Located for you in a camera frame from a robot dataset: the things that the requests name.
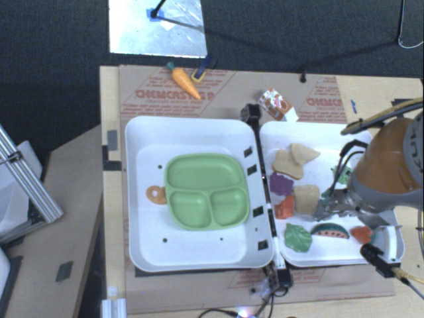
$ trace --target metal sheet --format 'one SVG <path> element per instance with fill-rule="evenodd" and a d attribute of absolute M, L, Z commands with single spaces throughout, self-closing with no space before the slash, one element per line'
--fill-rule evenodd
<path fill-rule="evenodd" d="M 200 0 L 109 0 L 110 51 L 121 54 L 204 58 L 207 55 Z"/>

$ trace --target brown cardboard surface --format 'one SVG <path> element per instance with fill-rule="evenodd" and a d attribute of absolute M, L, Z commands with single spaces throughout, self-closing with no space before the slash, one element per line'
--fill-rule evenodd
<path fill-rule="evenodd" d="M 346 123 L 336 77 L 308 76 L 306 83 L 295 74 L 208 71 L 197 85 L 201 100 L 182 91 L 165 68 L 121 66 L 121 133 L 138 115 L 237 119 L 247 103 L 256 103 L 268 88 L 275 88 L 297 111 L 299 121 Z M 273 121 L 262 115 L 262 123 Z M 125 138 L 121 136 L 123 166 Z M 125 242 L 125 287 L 128 314 L 255 305 L 258 296 L 250 289 L 263 279 L 262 270 L 232 270 L 183 274 L 140 274 L 128 252 L 127 180 L 123 173 L 123 218 Z M 321 301 L 393 295 L 390 280 L 373 267 L 343 266 L 293 271 L 295 286 L 277 303 Z"/>

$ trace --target green leaf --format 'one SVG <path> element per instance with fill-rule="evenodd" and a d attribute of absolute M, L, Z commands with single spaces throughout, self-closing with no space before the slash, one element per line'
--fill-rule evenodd
<path fill-rule="evenodd" d="M 287 223 L 284 234 L 286 246 L 296 252 L 307 252 L 312 244 L 311 234 L 300 225 Z"/>

